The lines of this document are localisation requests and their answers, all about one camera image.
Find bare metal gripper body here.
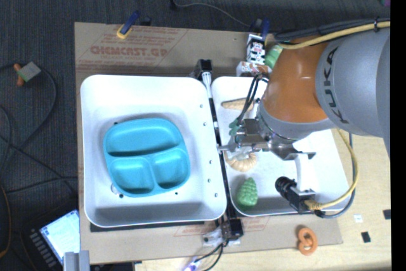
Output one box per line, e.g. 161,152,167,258
233,118,299,157

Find beige croissant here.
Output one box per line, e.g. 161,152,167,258
223,150,258,173

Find white plastic tray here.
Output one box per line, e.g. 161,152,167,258
79,74,228,228
210,75,353,218

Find beige bread stick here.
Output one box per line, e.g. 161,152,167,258
220,97,255,112

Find thin black and white rod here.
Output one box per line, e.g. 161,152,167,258
201,71,230,220

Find green grapes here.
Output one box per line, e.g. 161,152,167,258
235,176,259,211

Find white and brown packet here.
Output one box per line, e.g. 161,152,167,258
235,60,272,77

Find green toy vegetable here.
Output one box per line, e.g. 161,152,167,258
264,43,284,70

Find white printed carton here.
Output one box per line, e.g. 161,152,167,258
245,33,266,65

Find blue divided plate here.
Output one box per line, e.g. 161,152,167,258
102,117,192,198

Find orange pretzel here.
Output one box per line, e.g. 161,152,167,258
296,224,318,256

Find brown cardboard board red print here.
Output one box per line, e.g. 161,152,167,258
74,21,344,265

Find grey green cube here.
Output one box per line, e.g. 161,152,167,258
17,61,43,83

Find orange carrot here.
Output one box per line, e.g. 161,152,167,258
13,63,25,87

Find black cylinder on white bracket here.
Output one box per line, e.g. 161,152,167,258
274,136,317,214

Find black block with thin wires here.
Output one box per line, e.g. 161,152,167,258
193,58,213,79
221,217,245,241

